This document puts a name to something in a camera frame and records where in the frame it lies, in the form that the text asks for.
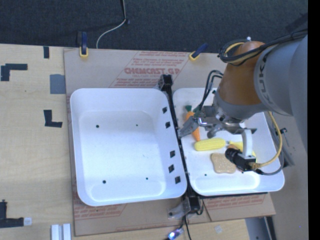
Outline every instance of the white cable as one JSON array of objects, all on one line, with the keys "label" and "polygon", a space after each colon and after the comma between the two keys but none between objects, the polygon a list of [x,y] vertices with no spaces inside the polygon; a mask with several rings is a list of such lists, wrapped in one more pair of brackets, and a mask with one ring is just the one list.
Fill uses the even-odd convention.
[{"label": "white cable", "polygon": [[99,41],[100,41],[100,39],[101,39],[105,34],[107,34],[107,33],[111,32],[111,31],[114,31],[114,30],[120,28],[120,27],[126,22],[126,20],[127,20],[127,15],[126,15],[126,3],[125,3],[125,0],[122,0],[122,5],[123,5],[124,20],[123,20],[118,26],[116,26],[116,27],[114,27],[114,28],[112,28],[112,29],[107,30],[106,32],[102,33],[102,34],[99,36],[98,40],[96,41],[96,45],[95,45],[97,49],[99,49]]}]

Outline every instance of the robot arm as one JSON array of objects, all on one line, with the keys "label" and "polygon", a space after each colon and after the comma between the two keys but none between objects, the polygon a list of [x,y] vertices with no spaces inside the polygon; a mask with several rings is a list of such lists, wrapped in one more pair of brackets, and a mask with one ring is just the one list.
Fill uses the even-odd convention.
[{"label": "robot arm", "polygon": [[[237,49],[228,57],[227,53],[232,48]],[[246,168],[239,165],[238,156],[233,149],[228,148],[225,155],[243,171],[250,170],[253,164],[248,158],[248,154],[252,152],[250,134],[255,129],[248,131],[240,123],[256,113],[269,111],[295,118],[308,152],[308,32],[297,32],[267,44],[236,40],[226,44],[219,57],[227,66],[212,106],[203,106],[205,93],[198,111],[178,131],[178,136],[181,138],[198,126],[205,127],[208,138],[214,137],[221,130],[242,134],[243,152],[240,160],[246,164]]]}]

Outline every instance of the yellow corn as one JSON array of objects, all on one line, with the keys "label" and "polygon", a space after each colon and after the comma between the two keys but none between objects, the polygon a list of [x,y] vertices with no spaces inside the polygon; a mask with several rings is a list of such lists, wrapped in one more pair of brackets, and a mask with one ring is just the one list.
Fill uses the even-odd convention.
[{"label": "yellow corn", "polygon": [[209,151],[218,150],[226,145],[226,141],[223,138],[208,138],[197,141],[194,144],[196,151]]},{"label": "yellow corn", "polygon": [[241,152],[244,149],[244,143],[242,141],[239,141],[239,142],[229,141],[229,144],[235,145]]}]

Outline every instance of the black hole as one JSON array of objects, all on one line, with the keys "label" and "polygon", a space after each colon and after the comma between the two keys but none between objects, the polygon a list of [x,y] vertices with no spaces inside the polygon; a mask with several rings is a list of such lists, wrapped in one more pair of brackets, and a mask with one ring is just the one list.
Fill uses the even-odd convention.
[{"label": "black hole", "polygon": [[175,169],[175,167],[174,167],[174,165],[172,164],[172,165],[169,166],[168,169],[169,169],[169,173],[171,173],[171,172]]},{"label": "black hole", "polygon": [[180,176],[175,177],[174,180],[175,180],[175,184],[178,184],[179,182],[181,182]]}]

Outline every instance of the toy carrot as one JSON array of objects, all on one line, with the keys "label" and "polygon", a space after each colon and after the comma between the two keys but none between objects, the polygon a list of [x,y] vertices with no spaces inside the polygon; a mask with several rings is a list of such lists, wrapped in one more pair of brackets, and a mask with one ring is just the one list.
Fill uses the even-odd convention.
[{"label": "toy carrot", "polygon": [[[189,117],[193,116],[195,113],[192,111],[192,106],[190,106],[190,105],[185,106],[185,109],[187,111],[187,113],[185,115],[185,120],[187,121],[189,119]],[[199,127],[192,132],[192,135],[197,142],[200,141]]]}]

